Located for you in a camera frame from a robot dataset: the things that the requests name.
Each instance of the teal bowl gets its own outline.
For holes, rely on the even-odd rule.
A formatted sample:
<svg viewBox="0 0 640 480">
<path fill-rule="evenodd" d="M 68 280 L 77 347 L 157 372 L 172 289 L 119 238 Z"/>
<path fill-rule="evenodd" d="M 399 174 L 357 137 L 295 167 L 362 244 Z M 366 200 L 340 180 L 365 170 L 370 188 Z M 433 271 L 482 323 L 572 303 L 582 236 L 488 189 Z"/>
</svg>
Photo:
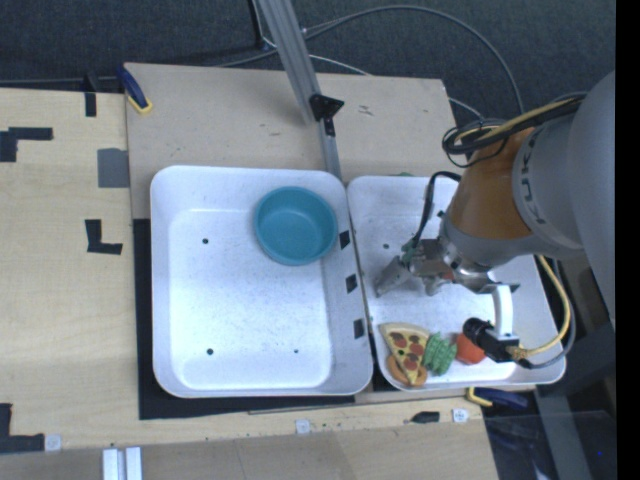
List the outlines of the teal bowl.
<svg viewBox="0 0 640 480">
<path fill-rule="evenodd" d="M 301 187 L 281 187 L 264 196 L 253 225 L 262 249 L 283 265 L 307 265 L 327 254 L 338 222 L 329 204 Z"/>
</svg>

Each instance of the pepperoni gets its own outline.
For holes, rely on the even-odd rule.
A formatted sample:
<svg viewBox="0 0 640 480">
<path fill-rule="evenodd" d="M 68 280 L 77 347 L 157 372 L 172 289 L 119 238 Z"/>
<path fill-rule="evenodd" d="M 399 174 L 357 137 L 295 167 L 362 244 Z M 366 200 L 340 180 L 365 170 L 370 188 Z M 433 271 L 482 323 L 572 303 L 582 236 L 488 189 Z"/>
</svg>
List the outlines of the pepperoni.
<svg viewBox="0 0 640 480">
<path fill-rule="evenodd" d="M 418 363 L 416 363 L 415 361 L 412 361 L 409 357 L 406 357 L 405 360 L 402 362 L 402 364 L 407 370 L 418 369 Z"/>
<path fill-rule="evenodd" d="M 424 347 L 422 345 L 419 345 L 418 343 L 412 343 L 409 346 L 409 350 L 411 350 L 411 352 L 413 352 L 417 356 L 421 356 L 422 354 L 424 354 Z"/>
</svg>

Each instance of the toy pizza slice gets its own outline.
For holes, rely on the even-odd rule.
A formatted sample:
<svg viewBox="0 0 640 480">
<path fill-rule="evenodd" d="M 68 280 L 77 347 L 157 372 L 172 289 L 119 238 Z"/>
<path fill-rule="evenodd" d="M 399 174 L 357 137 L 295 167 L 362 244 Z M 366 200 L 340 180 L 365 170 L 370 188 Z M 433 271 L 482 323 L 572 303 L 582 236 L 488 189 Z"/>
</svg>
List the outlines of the toy pizza slice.
<svg viewBox="0 0 640 480">
<path fill-rule="evenodd" d="M 414 324 L 390 322 L 381 324 L 380 332 L 409 385 L 419 385 L 420 367 L 429 341 L 429 331 Z"/>
</svg>

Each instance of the tray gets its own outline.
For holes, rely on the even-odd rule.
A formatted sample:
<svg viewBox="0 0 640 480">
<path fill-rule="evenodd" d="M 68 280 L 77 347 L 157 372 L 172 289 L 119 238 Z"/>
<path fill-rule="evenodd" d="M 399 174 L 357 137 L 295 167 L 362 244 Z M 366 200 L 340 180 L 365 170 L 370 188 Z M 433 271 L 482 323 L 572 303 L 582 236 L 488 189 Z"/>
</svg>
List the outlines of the tray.
<svg viewBox="0 0 640 480">
<path fill-rule="evenodd" d="M 460 285 L 445 285 L 439 293 L 429 297 L 421 280 L 414 277 L 379 298 L 375 295 L 375 279 L 418 228 L 427 182 L 428 178 L 423 177 L 363 176 L 354 179 L 347 188 L 365 299 L 383 375 L 396 388 L 411 391 L 555 382 L 564 373 L 564 359 L 538 370 L 527 370 L 515 363 L 498 364 L 488 358 L 473 366 L 454 361 L 444 375 L 430 375 L 424 386 L 410 389 L 389 374 L 385 363 L 389 352 L 378 330 L 380 324 L 409 322 L 453 339 L 469 317 L 495 321 L 491 296 L 476 295 Z M 436 180 L 433 217 L 423 238 L 437 236 L 440 221 L 437 214 L 446 210 L 455 189 L 456 183 L 449 179 Z M 516 258 L 496 268 L 492 276 L 498 281 L 520 283 L 513 294 L 514 330 L 523 346 L 541 345 L 557 334 L 532 256 Z M 561 345 L 556 345 L 531 360 L 542 363 L 561 350 Z"/>
<path fill-rule="evenodd" d="M 332 207 L 321 260 L 276 263 L 252 227 L 273 189 Z M 373 374 L 346 191 L 320 171 L 172 166 L 151 183 L 153 368 L 184 397 L 351 395 Z"/>
</svg>

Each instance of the wooden table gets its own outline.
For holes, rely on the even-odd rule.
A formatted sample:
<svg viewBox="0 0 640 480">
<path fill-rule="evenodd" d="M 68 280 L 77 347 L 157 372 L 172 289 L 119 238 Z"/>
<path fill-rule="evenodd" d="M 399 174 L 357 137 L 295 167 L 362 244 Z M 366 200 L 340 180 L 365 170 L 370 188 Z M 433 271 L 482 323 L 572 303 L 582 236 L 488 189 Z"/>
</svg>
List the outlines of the wooden table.
<svg viewBox="0 0 640 480">
<path fill-rule="evenodd" d="M 237 79 L 246 92 L 247 84 L 253 83 L 247 73 L 250 72 L 240 73 L 239 77 L 236 74 L 234 78 L 233 70 L 225 70 L 219 76 L 229 87 L 235 87 L 230 91 L 237 89 L 234 85 Z M 264 81 L 271 80 L 271 94 L 279 95 L 275 100 L 283 98 L 284 107 L 280 108 L 286 109 L 295 103 L 292 103 L 292 93 L 283 92 L 284 77 L 284 73 L 276 72 L 270 72 L 266 78 L 264 73 L 256 75 L 258 93 L 264 88 Z M 344 148 L 342 164 L 347 177 L 365 172 L 393 174 L 408 170 L 424 175 L 433 171 L 439 162 L 445 162 L 435 155 L 427 155 L 422 163 L 422 158 L 416 159 L 410 148 L 401 147 L 394 150 L 393 155 L 380 155 L 373 147 L 382 140 L 376 135 L 377 131 L 383 133 L 384 140 L 390 144 L 397 142 L 394 137 L 403 136 L 419 142 L 427 151 L 433 148 L 453 122 L 440 82 L 381 79 L 380 87 L 386 91 L 396 87 L 397 92 L 374 94 L 371 84 L 375 85 L 375 81 L 365 81 L 364 77 L 355 81 L 354 77 L 322 75 L 319 79 L 321 84 L 333 89 L 327 90 L 328 95 L 347 101 L 354 96 L 350 91 L 367 96 L 341 120 L 336 117 L 338 140 L 350 141 L 350 146 Z M 416 101 L 411 93 L 407 94 L 411 90 L 422 91 L 424 99 Z M 383 105 L 392 100 L 396 100 L 396 108 L 394 104 Z M 406 108 L 407 101 L 418 111 L 413 108 L 398 116 L 398 109 Z M 254 460 L 249 457 L 264 455 L 266 450 L 275 452 L 275 457 L 283 453 L 281 461 L 274 461 L 274 455 L 267 453 L 273 467 L 276 463 L 282 467 L 289 460 L 283 450 L 294 446 L 292 443 L 300 443 L 299 439 L 313 436 L 316 441 L 306 441 L 304 446 L 315 442 L 317 447 L 312 447 L 313 450 L 329 450 L 327 453 L 335 454 L 332 457 L 339 457 L 344 466 L 339 478 L 384 478 L 384 471 L 389 472 L 400 463 L 404 464 L 405 473 L 424 471 L 419 467 L 420 461 L 416 463 L 410 458 L 422 453 L 432 454 L 435 471 L 454 471 L 455 477 L 464 474 L 473 478 L 497 477 L 480 408 L 458 396 L 460 393 L 442 392 L 439 398 L 427 400 L 413 399 L 406 393 L 378 394 L 368 390 L 358 395 L 355 404 L 340 407 L 141 421 L 138 418 L 132 218 L 145 216 L 145 183 L 166 155 L 144 153 L 142 142 L 128 141 L 127 129 L 129 127 L 131 133 L 131 127 L 136 125 L 127 118 L 130 109 L 122 95 L 97 94 L 95 116 L 87 116 L 86 104 L 81 92 L 0 90 L 3 109 L 0 131 L 50 127 L 54 135 L 50 141 L 19 140 L 16 161 L 0 162 L 0 243 L 3 248 L 0 254 L 0 402 L 13 404 L 12 435 L 59 434 L 64 450 L 56 456 L 0 457 L 0 471 L 26 468 L 23 469 L 26 475 L 38 467 L 64 468 L 69 463 L 91 461 L 88 457 L 95 455 L 95 449 L 143 446 L 149 447 L 145 448 L 145 471 L 157 472 L 153 478 L 167 477 L 160 471 L 167 473 L 171 468 L 161 465 L 166 466 L 167 457 L 180 450 L 183 457 L 189 453 L 202 457 L 203 450 L 209 450 L 205 453 L 209 454 L 206 460 L 187 461 L 191 469 L 185 471 L 199 471 L 197 464 L 206 469 L 208 466 L 202 465 L 202 460 L 209 464 L 211 453 L 228 452 L 228 457 L 235 457 L 229 467 L 238 463 L 245 467 L 245 478 L 254 478 L 246 469 L 248 461 Z M 391 136 L 386 125 L 366 121 L 372 119 L 370 114 L 375 115 L 378 109 L 380 115 L 398 118 L 394 124 L 396 136 Z M 275 117 L 268 109 L 264 115 L 261 112 L 256 110 L 256 114 L 251 114 L 245 109 L 246 116 L 257 117 L 253 121 L 245 119 L 239 129 L 250 131 L 249 123 L 253 123 L 271 130 L 277 122 L 274 120 L 284 119 L 280 123 L 283 125 L 280 135 L 265 132 L 270 137 L 267 140 L 276 145 L 276 138 L 293 136 L 292 130 L 303 126 L 296 117 L 287 120 L 289 110 Z M 412 116 L 410 122 L 406 121 L 407 116 Z M 233 128 L 233 116 L 228 117 L 226 126 Z M 264 122 L 263 117 L 271 121 Z M 425 119 L 430 127 L 425 126 Z M 365 123 L 366 127 L 358 127 L 358 123 Z M 371 147 L 359 149 L 358 144 L 362 143 L 358 141 L 367 137 Z M 179 138 L 175 140 L 178 142 L 165 147 L 170 151 L 173 148 L 178 154 L 176 163 L 184 162 L 185 157 L 181 158 L 180 151 L 176 150 L 180 147 L 176 146 Z M 237 144 L 243 140 L 242 133 L 235 135 Z M 309 144 L 311 149 L 317 147 L 315 143 Z M 241 165 L 228 153 L 228 142 L 219 142 L 217 147 L 227 150 L 224 159 L 218 162 L 220 165 Z M 99 186 L 97 152 L 107 149 L 129 151 L 131 187 Z M 246 156 L 246 147 L 242 151 L 245 160 L 252 158 Z M 267 158 L 271 165 L 260 166 L 291 167 L 292 162 L 295 163 L 291 157 L 278 164 L 278 155 L 273 153 Z M 301 168 L 321 167 L 318 161 L 311 158 L 310 163 Z M 203 158 L 202 162 L 211 163 L 211 160 Z M 258 166 L 255 160 L 244 163 L 247 165 L 242 166 Z M 85 221 L 88 219 L 101 220 L 102 241 L 123 244 L 121 254 L 87 252 Z M 468 411 L 470 420 L 464 424 L 452 423 L 454 408 Z M 414 414 L 425 410 L 440 412 L 441 422 L 408 424 Z M 295 435 L 295 422 L 301 419 L 308 421 L 310 436 Z M 380 447 L 387 446 L 387 454 L 377 453 Z M 243 450 L 255 453 L 243 455 Z M 463 453 L 465 459 L 458 460 L 459 457 L 453 456 L 454 451 Z M 295 460 L 302 460 L 304 453 L 296 457 Z M 185 460 L 173 463 L 186 467 Z M 182 478 L 191 477 L 184 473 Z"/>
</svg>

